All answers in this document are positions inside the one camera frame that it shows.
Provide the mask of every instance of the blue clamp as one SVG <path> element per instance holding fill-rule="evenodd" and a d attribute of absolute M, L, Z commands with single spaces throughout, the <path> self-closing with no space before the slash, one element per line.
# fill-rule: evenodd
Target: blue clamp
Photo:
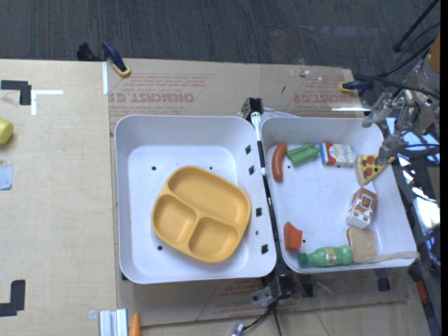
<path fill-rule="evenodd" d="M 373 81 L 351 81 L 339 82 L 337 89 L 343 93 L 350 93 L 353 90 L 373 90 L 375 83 Z"/>
<path fill-rule="evenodd" d="M 121 77 L 127 77 L 131 73 L 131 70 L 129 66 L 126 65 L 126 63 L 123 62 L 123 59 L 121 58 L 118 51 L 115 49 L 115 47 L 109 43 L 108 41 L 105 41 L 101 44 L 106 56 L 109 56 L 113 61 L 113 69 L 119 74 Z"/>

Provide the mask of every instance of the green cucumber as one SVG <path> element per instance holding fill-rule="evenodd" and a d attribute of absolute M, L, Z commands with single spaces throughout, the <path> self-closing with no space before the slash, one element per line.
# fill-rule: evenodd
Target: green cucumber
<path fill-rule="evenodd" d="M 305 151 L 305 150 L 307 150 L 308 148 L 311 148 L 311 147 L 314 147 L 314 143 L 304 143 L 300 147 L 287 150 L 286 151 L 286 157 L 291 159 L 294 154 L 298 154 L 300 152 L 303 152 L 303 151 Z"/>
<path fill-rule="evenodd" d="M 303 162 L 304 160 L 314 157 L 315 155 L 317 155 L 317 153 L 319 153 L 319 148 L 309 147 L 302 152 L 296 153 L 291 156 L 290 161 L 295 165 L 297 163 Z"/>

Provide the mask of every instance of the yellow divided plate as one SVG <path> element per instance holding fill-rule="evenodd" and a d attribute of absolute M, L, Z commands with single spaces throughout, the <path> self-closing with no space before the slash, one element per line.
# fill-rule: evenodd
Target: yellow divided plate
<path fill-rule="evenodd" d="M 250 217 L 251 201 L 240 187 L 206 169 L 185 166 L 163 185 L 151 225 L 173 248 L 217 263 L 235 251 Z"/>

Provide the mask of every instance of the white plastic tray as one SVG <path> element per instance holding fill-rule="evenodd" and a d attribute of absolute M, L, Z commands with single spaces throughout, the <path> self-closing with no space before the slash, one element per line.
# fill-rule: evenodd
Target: white plastic tray
<path fill-rule="evenodd" d="M 268 174 L 271 174 L 272 155 L 277 144 L 288 148 L 303 143 L 333 142 L 350 144 L 353 153 L 378 154 L 383 136 L 376 125 L 362 127 L 362 119 L 282 118 L 273 117 L 261 128 Z M 269 178 L 274 210 L 281 243 L 283 227 L 291 222 L 303 231 L 301 253 L 311 253 L 322 246 L 348 245 L 345 222 L 351 197 L 360 188 L 353 167 L 324 166 L 319 156 L 297 166 L 285 157 L 282 163 L 283 181 Z M 377 205 L 372 222 L 367 227 L 377 236 L 380 254 L 416 251 L 416 244 L 401 202 L 392 167 L 387 167 L 372 182 L 377 193 Z M 380 267 L 405 267 L 414 259 L 397 259 L 376 264 L 338 267 L 301 267 L 298 251 L 282 248 L 283 259 L 294 271 L 316 274 L 343 270 Z"/>
<path fill-rule="evenodd" d="M 277 260 L 272 226 L 255 130 L 247 121 L 129 115 L 116 125 L 115 149 L 119 259 L 129 280 L 158 284 L 262 277 L 272 271 Z M 243 239 L 223 262 L 191 258 L 163 243 L 152 230 L 155 198 L 169 175 L 184 165 L 211 170 L 238 185 L 251 200 L 251 219 Z"/>

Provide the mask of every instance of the bottle label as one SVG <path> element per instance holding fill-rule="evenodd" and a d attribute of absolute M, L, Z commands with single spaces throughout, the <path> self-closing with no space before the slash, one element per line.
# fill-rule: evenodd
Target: bottle label
<path fill-rule="evenodd" d="M 325 263 L 327 266 L 336 265 L 336 253 L 333 248 L 325 248 Z"/>

